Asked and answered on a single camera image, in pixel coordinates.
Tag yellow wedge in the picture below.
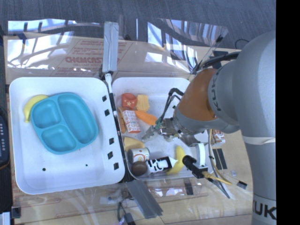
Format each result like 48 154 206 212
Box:
123 136 146 152

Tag white can with orange print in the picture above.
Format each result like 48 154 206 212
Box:
127 147 150 164

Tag orange carrot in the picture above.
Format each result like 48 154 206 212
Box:
134 110 158 126

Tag white and orange carton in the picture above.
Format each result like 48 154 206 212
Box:
210 128 226 146
121 110 142 134

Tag white plastic tray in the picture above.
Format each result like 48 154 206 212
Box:
8 76 126 195
112 76 213 181

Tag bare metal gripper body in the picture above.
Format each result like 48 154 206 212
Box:
158 117 181 138

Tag blue divided plate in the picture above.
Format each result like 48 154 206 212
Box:
30 92 99 155

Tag brown cardboard board red print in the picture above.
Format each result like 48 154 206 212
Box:
3 35 254 225

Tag black and white carton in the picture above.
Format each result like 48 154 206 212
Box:
146 156 178 174

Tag red packet with yellow star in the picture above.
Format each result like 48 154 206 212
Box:
120 92 138 110

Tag brown doughnut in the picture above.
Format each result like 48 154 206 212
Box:
131 160 148 176

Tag black cylinder on white bracket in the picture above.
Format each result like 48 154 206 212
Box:
182 143 209 179

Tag yellow banana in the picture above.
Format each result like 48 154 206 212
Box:
165 145 187 176
23 94 49 123

